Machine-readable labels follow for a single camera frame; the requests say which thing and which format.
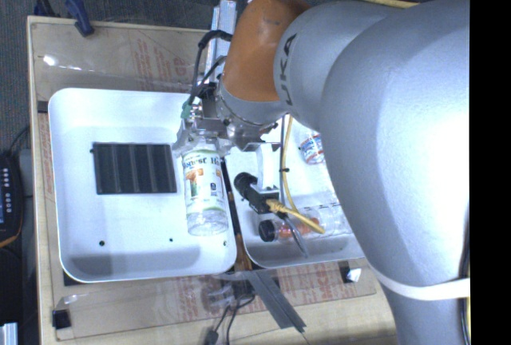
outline white zip tie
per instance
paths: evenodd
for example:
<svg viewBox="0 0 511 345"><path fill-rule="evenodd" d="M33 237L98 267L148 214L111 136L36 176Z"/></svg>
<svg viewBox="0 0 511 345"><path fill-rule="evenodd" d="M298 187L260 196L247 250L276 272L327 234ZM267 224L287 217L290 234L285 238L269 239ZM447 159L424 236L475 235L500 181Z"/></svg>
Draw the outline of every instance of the white zip tie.
<svg viewBox="0 0 511 345"><path fill-rule="evenodd" d="M413 287L390 279L370 265L378 281L396 294L421 301L439 301L470 297L470 278L463 278L427 287Z"/></svg>

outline bottle cap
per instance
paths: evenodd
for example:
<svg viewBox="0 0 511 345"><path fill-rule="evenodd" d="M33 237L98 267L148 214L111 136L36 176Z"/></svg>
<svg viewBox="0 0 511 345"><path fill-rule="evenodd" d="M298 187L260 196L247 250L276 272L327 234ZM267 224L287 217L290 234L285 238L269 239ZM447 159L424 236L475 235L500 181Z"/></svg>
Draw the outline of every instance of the bottle cap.
<svg viewBox="0 0 511 345"><path fill-rule="evenodd" d="M275 225L271 220L263 220L259 223L259 236L266 243L275 240Z"/></svg>

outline bottle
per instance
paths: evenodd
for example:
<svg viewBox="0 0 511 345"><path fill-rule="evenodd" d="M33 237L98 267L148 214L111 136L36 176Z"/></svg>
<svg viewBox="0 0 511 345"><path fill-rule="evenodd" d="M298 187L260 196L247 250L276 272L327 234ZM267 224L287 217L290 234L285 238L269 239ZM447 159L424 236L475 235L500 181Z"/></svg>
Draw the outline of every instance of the bottle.
<svg viewBox="0 0 511 345"><path fill-rule="evenodd" d="M301 208L299 212L325 229L324 234L317 233L296 217L289 216L291 222L306 240L352 233L340 204ZM278 217L259 223L259 237L264 242L280 241L285 243L293 240L291 228Z"/></svg>
<svg viewBox="0 0 511 345"><path fill-rule="evenodd" d="M301 124L296 125L296 140L302 158L314 167L315 191L323 204L339 204L323 152L321 134Z"/></svg>
<svg viewBox="0 0 511 345"><path fill-rule="evenodd" d="M220 156L213 144L200 140L183 153L184 201L188 233L214 236L228 229L224 178Z"/></svg>

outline black drain grate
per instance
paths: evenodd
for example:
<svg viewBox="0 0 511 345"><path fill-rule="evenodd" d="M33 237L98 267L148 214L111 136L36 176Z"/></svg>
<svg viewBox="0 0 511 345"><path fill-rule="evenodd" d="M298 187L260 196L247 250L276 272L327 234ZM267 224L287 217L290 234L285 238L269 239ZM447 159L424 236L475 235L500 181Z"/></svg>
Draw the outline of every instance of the black drain grate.
<svg viewBox="0 0 511 345"><path fill-rule="evenodd" d="M98 195L175 193L170 145L94 142Z"/></svg>

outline white can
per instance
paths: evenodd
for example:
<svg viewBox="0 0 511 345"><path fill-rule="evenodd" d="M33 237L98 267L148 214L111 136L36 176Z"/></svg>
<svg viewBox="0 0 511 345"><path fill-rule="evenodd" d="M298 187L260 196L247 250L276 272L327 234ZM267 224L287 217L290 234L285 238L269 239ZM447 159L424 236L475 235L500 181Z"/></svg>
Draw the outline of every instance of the white can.
<svg viewBox="0 0 511 345"><path fill-rule="evenodd" d="M183 154L184 201L188 232L214 236L228 229L220 157L214 145Z"/></svg>

